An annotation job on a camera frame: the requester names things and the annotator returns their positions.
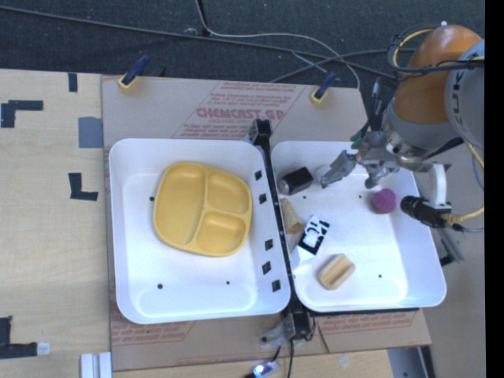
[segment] black tape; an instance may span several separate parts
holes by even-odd
[[[44,101],[22,101],[14,99],[9,101],[9,108],[14,110],[43,110]]]
[[[10,108],[8,104],[2,104],[0,119],[1,128],[13,128],[14,121],[16,120],[16,111]]]
[[[36,356],[37,343],[11,344],[10,321],[12,319],[12,317],[0,318],[0,359]]]
[[[24,101],[14,99],[8,101],[6,104],[2,103],[2,117],[0,118],[0,127],[13,128],[16,120],[17,110],[36,110],[44,109],[43,101]]]
[[[70,189],[72,193],[70,198],[79,200],[91,200],[96,202],[98,200],[98,192],[83,192],[82,191],[82,174],[69,173]]]
[[[0,346],[10,343],[10,321],[12,317],[0,318]]]
[[[77,74],[69,73],[69,92],[77,92]]]

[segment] wire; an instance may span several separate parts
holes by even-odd
[[[343,64],[348,63],[349,65],[351,65],[352,67],[354,67],[356,69],[365,70],[366,72],[371,72],[371,73],[377,74],[378,76],[382,76],[382,77],[387,78],[389,80],[396,80],[396,78],[393,75],[391,75],[391,74],[380,72],[380,71],[371,69],[371,68],[363,66],[363,65],[358,65],[356,63],[351,63],[349,61],[343,60],[344,57],[361,56],[361,55],[365,55],[365,54],[381,54],[381,53],[386,53],[386,52],[387,51],[384,50],[384,49],[362,50],[362,51],[359,51],[359,52],[352,52],[352,53],[348,53],[348,54],[340,54],[339,56],[326,57],[325,59],[323,59],[321,61],[317,61],[317,62],[312,63],[312,64],[310,64],[310,65],[308,65],[306,67],[303,67],[301,69],[295,70],[293,72],[289,72],[287,74],[284,74],[283,76],[276,77],[275,79],[273,79],[273,80],[271,80],[269,82],[270,83],[277,83],[278,81],[285,80],[286,78],[295,76],[295,75],[297,75],[297,74],[299,74],[301,72],[305,72],[306,70],[310,70],[310,69],[313,69],[314,67],[321,66],[321,65],[324,65],[326,63],[329,63],[330,61],[337,61],[337,62],[340,62],[340,63],[343,63]]]
[[[452,228],[455,231],[460,231],[460,232],[485,232],[484,228],[467,228],[467,227],[464,227],[460,224],[453,224]]]
[[[478,173],[477,163],[476,163],[476,159],[474,157],[472,157],[472,170],[474,172],[474,177],[476,178],[476,182],[478,183],[478,185],[480,185],[481,189],[485,190],[485,185],[480,178],[480,174]]]
[[[287,370],[287,378],[291,378],[291,372],[292,372],[292,362],[294,360],[294,341],[291,339],[291,357],[289,359],[289,369]]]
[[[278,346],[278,349],[276,349],[276,353],[273,356],[273,358],[270,360],[271,362],[274,362],[278,358],[278,354],[280,354],[280,350],[282,349],[282,346]]]
[[[326,73],[326,74],[327,74],[327,72],[328,72],[328,71],[327,71],[326,69],[324,69],[324,68],[320,67],[319,65],[317,65],[317,64],[315,64],[315,63],[313,63],[312,61],[309,61],[308,59],[305,59],[303,56],[301,56],[301,55],[299,55],[299,54],[297,54],[297,53],[295,53],[295,52],[292,52],[292,54],[293,54],[295,57],[297,57],[300,61],[304,61],[305,63],[307,63],[307,64],[310,66],[310,68],[315,68],[315,69],[318,69],[318,70],[320,70],[321,72],[324,72],[324,73]]]
[[[265,49],[265,50],[275,50],[275,51],[279,51],[279,52],[286,52],[289,54],[302,54],[304,56],[310,56],[310,57],[316,57],[319,59],[323,59],[322,61],[319,61],[318,63],[314,63],[314,65],[321,65],[324,63],[329,63],[330,61],[337,61],[342,64],[349,64],[355,68],[362,69],[362,70],[365,70],[368,72],[374,72],[375,74],[379,74],[381,76],[388,77],[393,80],[395,79],[391,75],[388,75],[388,74],[385,74],[382,72],[378,72],[376,70],[367,68],[365,66],[361,66],[361,65],[358,65],[355,63],[350,63],[348,61],[344,61],[341,59],[341,57],[352,57],[352,56],[359,56],[359,55],[364,55],[364,54],[383,53],[384,50],[363,50],[361,52],[340,54],[339,57],[338,56],[327,57],[322,54],[315,54],[313,52],[307,52],[305,50],[293,50],[293,49],[285,48],[282,46],[266,45],[264,43],[248,43],[248,42],[244,42],[242,40],[237,41],[237,40],[232,40],[232,39],[206,38],[206,37],[197,36],[197,35],[178,34],[178,33],[169,32],[169,31],[158,31],[158,30],[149,29],[149,28],[138,28],[138,27],[131,27],[128,25],[112,24],[112,23],[96,21],[96,20],[86,20],[83,18],[67,17],[67,16],[62,16],[59,14],[42,13],[42,12],[38,12],[38,11],[32,11],[32,10],[28,10],[28,9],[20,9],[20,8],[11,7],[11,6],[0,5],[0,10],[8,11],[11,13],[30,15],[30,16],[34,16],[34,17],[48,18],[50,20],[68,21],[68,22],[73,22],[73,23],[77,23],[77,24],[86,24],[86,25],[92,25],[92,26],[96,26],[96,27],[111,28],[111,29],[117,29],[117,30],[127,31],[127,32],[137,32],[137,33],[150,34],[150,35],[167,36],[167,37],[178,38],[178,39],[193,39],[193,40],[198,40],[198,41],[202,41],[202,42],[223,43],[223,44],[234,45],[234,46],[246,46],[246,47],[252,47],[252,48],[256,48],[256,49]],[[277,79],[270,81],[270,83],[274,83],[276,81],[288,78],[289,76],[293,76],[294,74],[298,74],[300,72],[304,72],[304,71],[312,69],[312,68],[313,68],[313,65],[306,66],[305,68],[296,70],[295,72],[289,73],[285,76],[278,77]]]
[[[438,28],[439,25],[427,25],[420,27],[412,27],[400,35],[395,36],[392,44],[388,48],[387,59],[389,65],[399,73],[416,74],[418,76],[425,75],[430,72],[441,72],[447,70],[471,69],[473,67],[484,67],[484,56],[472,57],[467,60],[446,60],[436,65],[429,65],[424,67],[402,67],[397,63],[397,55],[404,44],[416,36],[423,35],[427,32],[432,32]]]
[[[471,152],[472,157],[476,160],[478,165],[481,167],[481,169],[484,170],[485,164],[483,160],[481,159],[480,155],[476,152],[474,149],[473,145],[469,142],[465,142],[465,145]],[[481,206],[479,209],[472,211],[471,213],[467,214],[441,214],[441,217],[449,224],[452,225],[456,223],[461,223],[462,221],[468,220],[469,218],[473,218],[476,216],[479,216],[485,211],[485,207]]]
[[[221,38],[261,38],[261,37],[265,37],[265,36],[273,36],[273,37],[287,36],[287,37],[291,37],[291,38],[306,39],[311,42],[315,42],[315,43],[319,44],[320,46],[322,46],[323,48],[325,48],[326,50],[328,50],[329,52],[334,54],[336,57],[341,58],[340,55],[338,54],[338,52],[333,50],[329,45],[327,45],[326,43],[323,43],[319,39],[315,39],[312,36],[308,36],[308,35],[292,34],[290,32],[264,32],[264,33],[258,33],[258,34],[231,35],[231,34],[221,34],[219,32],[215,32],[207,25],[207,23],[205,21],[205,16],[203,15],[202,8],[199,4],[199,0],[195,0],[195,3],[196,3],[196,8],[198,9],[199,19],[200,19],[204,29],[206,31],[208,31],[211,35],[220,36]],[[361,80],[359,79],[358,74],[355,72],[354,69],[352,69],[352,67],[349,64],[346,63],[346,66],[354,74],[355,79],[357,81],[357,89],[360,90]]]
[[[315,317],[312,317],[312,328],[308,335],[305,336],[306,342],[311,342],[313,337],[315,336],[315,331],[317,330],[317,320]]]

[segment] yellow divided plate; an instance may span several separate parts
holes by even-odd
[[[246,241],[251,217],[250,188],[238,176],[191,161],[163,172],[153,222],[164,243],[196,254],[234,254]]]

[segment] small tan object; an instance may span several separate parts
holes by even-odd
[[[282,198],[280,200],[280,204],[282,206],[283,225],[285,226],[285,232],[287,234],[295,234],[296,232],[300,232],[305,227],[305,225],[302,223],[298,214],[296,214],[291,202],[289,202],[285,198]]]
[[[355,265],[344,255],[334,255],[318,273],[318,280],[328,290],[335,290],[355,270]]]

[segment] black object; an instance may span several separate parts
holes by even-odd
[[[9,100],[8,103],[2,103],[2,118],[0,120],[0,127],[13,128],[16,120],[17,110],[36,110],[44,109],[43,101],[23,101],[23,100]]]
[[[307,189],[312,182],[312,174],[309,173],[307,167],[302,167],[285,175],[280,180],[278,189],[284,195],[293,195]]]
[[[2,120],[0,127],[13,128],[16,120],[16,111],[9,107],[8,104],[2,104]]]
[[[283,258],[287,270],[287,277],[291,287],[291,299],[288,306],[283,310],[282,314],[285,317],[289,313],[294,318],[295,325],[295,339],[306,339],[308,334],[312,334],[309,328],[306,327],[306,321],[309,320],[309,313],[299,300],[294,284],[294,277],[292,274],[291,263],[289,262],[289,253],[287,248],[287,241],[285,239],[284,223],[282,221],[282,213],[280,209],[280,201],[276,191],[275,174],[273,171],[271,160],[271,146],[269,144],[269,137],[272,134],[271,124],[269,120],[255,119],[249,131],[249,138],[253,145],[261,148],[264,154],[266,176],[268,177],[269,190],[271,191],[272,201],[276,216],[276,225],[280,233],[280,244],[282,246]]]
[[[82,191],[82,174],[69,173],[70,189],[72,193],[70,198],[77,198],[80,200],[98,200],[98,192],[83,192]]]
[[[305,231],[303,232],[301,239],[298,242],[298,246],[304,250],[308,250],[308,252],[310,252],[313,256],[316,255],[322,245],[322,241],[324,240],[325,235],[328,232],[329,226],[330,224],[326,221],[319,220],[317,224],[310,220],[305,227]],[[317,234],[317,241],[315,242],[314,246],[310,246],[305,242],[306,234],[310,231]]]
[[[0,318],[0,359],[36,356],[37,343],[11,344],[10,321],[12,319],[12,317]]]
[[[431,228],[445,228],[447,222],[441,217],[441,214],[450,213],[451,210],[449,208],[434,209],[424,202],[423,198],[406,196],[401,201],[401,210]]]
[[[77,74],[69,73],[69,92],[77,92]]]

